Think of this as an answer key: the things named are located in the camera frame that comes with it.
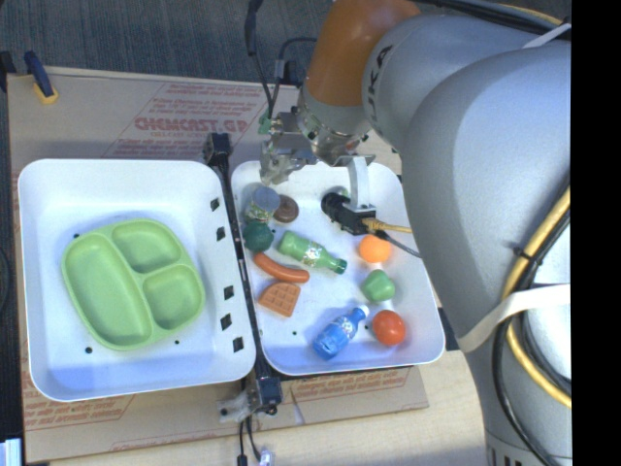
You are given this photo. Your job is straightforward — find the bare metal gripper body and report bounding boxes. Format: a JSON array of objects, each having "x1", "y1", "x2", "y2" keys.
[{"x1": 264, "y1": 108, "x2": 369, "y2": 168}]

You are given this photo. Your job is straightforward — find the small green can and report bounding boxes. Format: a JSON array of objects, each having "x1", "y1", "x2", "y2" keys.
[{"x1": 243, "y1": 184, "x2": 282, "y2": 225}]

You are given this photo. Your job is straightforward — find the brown doughnut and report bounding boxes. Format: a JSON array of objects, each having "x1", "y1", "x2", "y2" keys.
[{"x1": 272, "y1": 194, "x2": 301, "y2": 225}]

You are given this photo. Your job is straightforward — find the dark green broccoli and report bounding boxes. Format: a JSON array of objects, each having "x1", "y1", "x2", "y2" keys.
[{"x1": 242, "y1": 219, "x2": 276, "y2": 254}]

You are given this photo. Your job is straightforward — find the green plastic bottle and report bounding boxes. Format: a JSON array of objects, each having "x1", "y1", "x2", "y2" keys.
[{"x1": 277, "y1": 230, "x2": 349, "y2": 276}]

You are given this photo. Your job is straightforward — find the orange sausage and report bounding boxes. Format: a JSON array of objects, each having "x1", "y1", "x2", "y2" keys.
[{"x1": 252, "y1": 251, "x2": 311, "y2": 284}]

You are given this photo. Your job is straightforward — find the thin black rod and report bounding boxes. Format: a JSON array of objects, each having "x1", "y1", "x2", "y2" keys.
[{"x1": 215, "y1": 158, "x2": 271, "y2": 383}]

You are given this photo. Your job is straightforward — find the orange fruit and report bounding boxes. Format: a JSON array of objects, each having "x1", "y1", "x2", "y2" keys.
[{"x1": 358, "y1": 233, "x2": 393, "y2": 265}]

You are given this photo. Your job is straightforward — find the orange waffle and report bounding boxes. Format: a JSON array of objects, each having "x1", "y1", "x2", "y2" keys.
[{"x1": 257, "y1": 281, "x2": 302, "y2": 318}]

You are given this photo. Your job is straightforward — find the white plastic tray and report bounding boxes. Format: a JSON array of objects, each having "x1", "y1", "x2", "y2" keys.
[
  {"x1": 16, "y1": 157, "x2": 258, "y2": 404},
  {"x1": 230, "y1": 159, "x2": 447, "y2": 378}
]

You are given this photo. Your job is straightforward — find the brown cardboard board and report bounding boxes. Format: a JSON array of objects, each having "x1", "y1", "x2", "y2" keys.
[{"x1": 6, "y1": 65, "x2": 431, "y2": 465}]

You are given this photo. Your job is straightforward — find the green pepper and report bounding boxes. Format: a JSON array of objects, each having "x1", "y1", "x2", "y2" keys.
[{"x1": 359, "y1": 268, "x2": 397, "y2": 304}]

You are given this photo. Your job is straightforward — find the blue plastic bottle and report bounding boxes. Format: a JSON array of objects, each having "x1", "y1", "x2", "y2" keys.
[{"x1": 311, "y1": 304, "x2": 372, "y2": 362}]

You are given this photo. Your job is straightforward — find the green divided plate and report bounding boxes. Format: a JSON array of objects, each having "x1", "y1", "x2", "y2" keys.
[{"x1": 59, "y1": 217, "x2": 208, "y2": 352}]

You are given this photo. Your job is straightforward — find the red tomato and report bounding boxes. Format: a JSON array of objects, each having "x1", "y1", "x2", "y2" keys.
[{"x1": 371, "y1": 309, "x2": 408, "y2": 348}]

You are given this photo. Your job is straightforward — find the black block with wires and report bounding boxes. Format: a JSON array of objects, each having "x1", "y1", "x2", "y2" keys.
[
  {"x1": 202, "y1": 132, "x2": 234, "y2": 167},
  {"x1": 245, "y1": 375, "x2": 284, "y2": 414}
]

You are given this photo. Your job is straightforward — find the black cylinder on white bracket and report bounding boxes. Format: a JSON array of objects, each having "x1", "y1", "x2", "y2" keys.
[{"x1": 320, "y1": 154, "x2": 378, "y2": 237}]

